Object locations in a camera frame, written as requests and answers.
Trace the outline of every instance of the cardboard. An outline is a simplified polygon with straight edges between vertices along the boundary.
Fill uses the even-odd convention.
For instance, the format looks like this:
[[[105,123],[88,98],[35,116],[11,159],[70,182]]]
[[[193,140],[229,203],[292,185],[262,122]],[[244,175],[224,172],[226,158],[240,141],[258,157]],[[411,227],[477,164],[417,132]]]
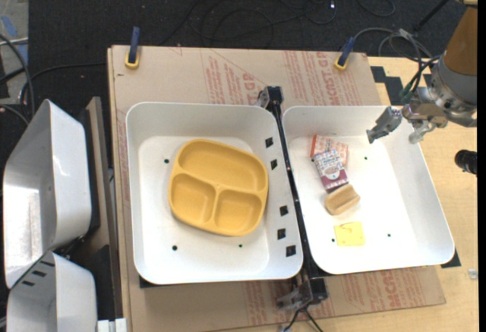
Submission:
[[[365,55],[346,70],[336,52],[141,47],[140,65],[125,66],[128,46],[109,50],[117,183],[118,238],[124,316],[136,332],[231,329],[286,324],[293,311],[276,307],[289,281],[205,283],[141,288],[134,266],[125,116],[143,101],[255,104],[265,86],[278,85],[283,107],[380,105]],[[326,278],[328,300],[309,308],[315,318],[356,315],[445,303],[434,267]]]

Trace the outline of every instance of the brown sponge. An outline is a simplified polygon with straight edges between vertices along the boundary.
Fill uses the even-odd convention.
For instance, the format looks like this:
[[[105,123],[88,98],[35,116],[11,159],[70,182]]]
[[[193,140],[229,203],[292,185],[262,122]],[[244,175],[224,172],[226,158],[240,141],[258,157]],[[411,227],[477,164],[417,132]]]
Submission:
[[[337,188],[326,196],[324,205],[332,215],[341,214],[350,207],[354,207],[361,197],[351,184]]]

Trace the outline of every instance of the white plastic container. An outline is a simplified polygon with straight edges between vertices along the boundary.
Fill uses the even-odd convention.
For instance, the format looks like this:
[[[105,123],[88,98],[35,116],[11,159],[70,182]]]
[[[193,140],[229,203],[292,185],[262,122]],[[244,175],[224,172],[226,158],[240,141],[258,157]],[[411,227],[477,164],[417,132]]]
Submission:
[[[5,166],[5,279],[11,288],[48,250],[86,234],[91,220],[83,125],[45,100]]]
[[[8,295],[8,332],[94,332],[96,323],[92,274],[51,251]]]
[[[420,145],[410,144],[403,121],[388,136],[368,142],[366,130],[385,106],[296,106],[282,123],[312,258],[331,274],[444,264],[454,241]],[[311,162],[315,134],[348,144],[346,173],[361,196],[341,213],[329,214],[326,194]],[[365,244],[339,246],[334,226],[360,222]]]
[[[127,114],[134,262],[153,284],[282,280],[301,269],[303,255],[276,120],[256,106],[139,103]],[[257,155],[269,174],[258,227],[221,236],[172,215],[168,182],[179,149],[195,138]]]

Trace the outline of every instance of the yellow sticky note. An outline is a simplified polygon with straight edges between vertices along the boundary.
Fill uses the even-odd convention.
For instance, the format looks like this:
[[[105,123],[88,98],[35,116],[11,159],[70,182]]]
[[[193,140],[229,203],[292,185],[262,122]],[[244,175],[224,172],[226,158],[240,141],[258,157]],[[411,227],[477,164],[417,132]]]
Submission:
[[[360,221],[334,226],[337,245],[363,245],[365,234]]]

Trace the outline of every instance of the black floor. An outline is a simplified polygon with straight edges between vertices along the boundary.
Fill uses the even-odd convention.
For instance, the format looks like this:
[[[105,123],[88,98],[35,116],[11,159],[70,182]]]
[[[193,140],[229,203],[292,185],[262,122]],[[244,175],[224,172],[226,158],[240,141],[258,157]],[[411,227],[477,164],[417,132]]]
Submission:
[[[129,44],[133,26],[141,30],[142,45],[324,51],[338,50],[350,36],[365,28],[402,28],[415,33],[430,54],[437,55],[446,47],[465,11],[450,0],[416,31],[417,24],[442,1],[30,0],[31,74],[60,65],[99,64],[47,71],[35,77],[36,103],[49,98],[78,115],[92,96],[100,96],[109,126],[103,65],[106,50],[113,44]],[[385,35],[370,32],[360,36],[355,51],[378,55]],[[406,43],[396,45],[402,47],[401,52],[411,52]],[[399,53],[385,44],[381,55]],[[0,118],[2,169],[23,129],[22,121],[13,115]]]

